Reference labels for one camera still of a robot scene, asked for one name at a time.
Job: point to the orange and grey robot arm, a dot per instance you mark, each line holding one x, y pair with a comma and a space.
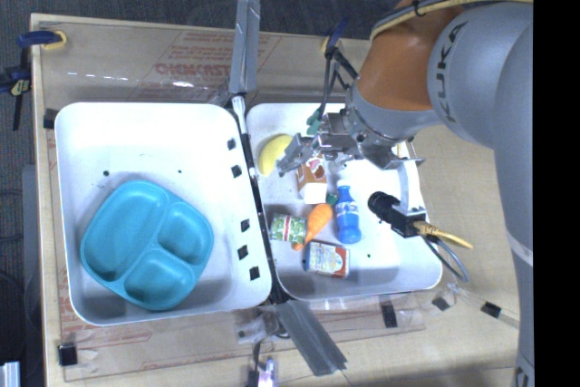
480, 72

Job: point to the blue divided plate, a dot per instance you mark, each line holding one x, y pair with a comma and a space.
145, 244

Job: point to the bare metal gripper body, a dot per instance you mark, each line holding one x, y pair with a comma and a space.
337, 136

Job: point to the blue bottle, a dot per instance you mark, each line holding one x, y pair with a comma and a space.
348, 217

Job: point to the white plastic tray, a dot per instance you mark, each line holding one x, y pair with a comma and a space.
389, 258
149, 140

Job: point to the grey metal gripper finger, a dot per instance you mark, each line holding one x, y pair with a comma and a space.
293, 153
338, 161

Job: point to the orange and blue carton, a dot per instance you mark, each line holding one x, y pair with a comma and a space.
327, 259

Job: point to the yellow banana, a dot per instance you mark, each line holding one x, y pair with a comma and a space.
272, 151

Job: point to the brown cardboard board, red print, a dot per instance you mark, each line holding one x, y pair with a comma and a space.
136, 59

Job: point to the orange carrot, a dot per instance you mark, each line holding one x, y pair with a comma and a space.
318, 218

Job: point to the black cylinder on white bracket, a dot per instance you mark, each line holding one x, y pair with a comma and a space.
395, 214

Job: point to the orange and white carton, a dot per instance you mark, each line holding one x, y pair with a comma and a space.
312, 183

